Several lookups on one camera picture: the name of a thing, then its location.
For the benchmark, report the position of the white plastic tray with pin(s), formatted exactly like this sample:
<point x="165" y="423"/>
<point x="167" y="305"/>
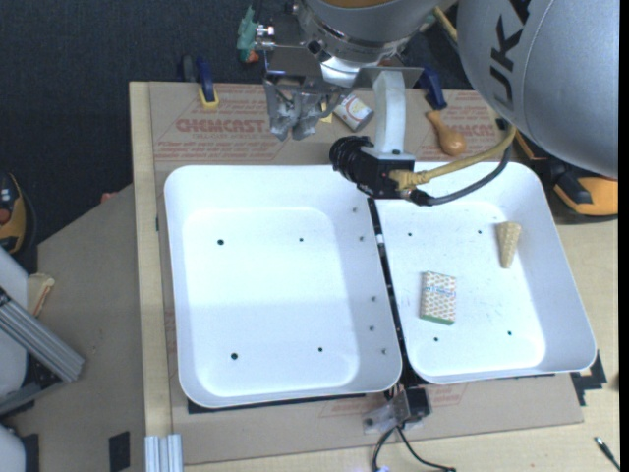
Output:
<point x="275" y="283"/>
<point x="472" y="303"/>

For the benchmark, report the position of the brown cardboard board red print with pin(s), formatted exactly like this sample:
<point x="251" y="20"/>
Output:
<point x="221" y="131"/>

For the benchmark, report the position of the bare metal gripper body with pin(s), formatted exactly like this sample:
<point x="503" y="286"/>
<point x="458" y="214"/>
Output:
<point x="295" y="52"/>

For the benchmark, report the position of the black cylinder on white bracket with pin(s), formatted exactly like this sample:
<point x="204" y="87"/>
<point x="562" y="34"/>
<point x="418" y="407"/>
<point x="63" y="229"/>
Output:
<point x="366" y="167"/>

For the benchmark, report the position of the orange patterned small carton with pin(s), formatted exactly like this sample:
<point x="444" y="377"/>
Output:
<point x="438" y="297"/>

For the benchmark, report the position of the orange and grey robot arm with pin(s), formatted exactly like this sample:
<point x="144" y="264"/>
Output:
<point x="550" y="67"/>

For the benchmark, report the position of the thin black and white rod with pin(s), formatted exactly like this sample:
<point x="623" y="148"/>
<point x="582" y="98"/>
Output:
<point x="390" y="283"/>

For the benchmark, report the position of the white and yellow small can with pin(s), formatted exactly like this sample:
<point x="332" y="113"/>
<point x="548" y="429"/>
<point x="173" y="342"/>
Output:
<point x="353" y="111"/>

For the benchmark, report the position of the beige ice cream cone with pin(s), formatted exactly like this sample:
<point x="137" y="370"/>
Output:
<point x="507" y="244"/>

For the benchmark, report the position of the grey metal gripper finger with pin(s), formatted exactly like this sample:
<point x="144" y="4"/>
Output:
<point x="281" y="116"/>
<point x="307" y="116"/>

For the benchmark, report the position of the brown toy chicken drumstick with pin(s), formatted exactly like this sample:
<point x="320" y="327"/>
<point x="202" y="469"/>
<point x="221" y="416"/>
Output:
<point x="449" y="138"/>

